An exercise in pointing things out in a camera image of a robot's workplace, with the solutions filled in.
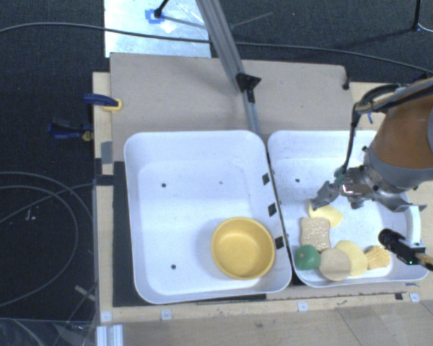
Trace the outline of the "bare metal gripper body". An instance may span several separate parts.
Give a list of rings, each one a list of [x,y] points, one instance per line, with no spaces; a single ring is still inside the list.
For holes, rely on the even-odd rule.
[[[334,174],[339,195],[348,200],[350,195],[365,195],[367,200],[376,201],[392,193],[390,186],[375,174],[373,169],[360,165],[345,169],[341,167]]]

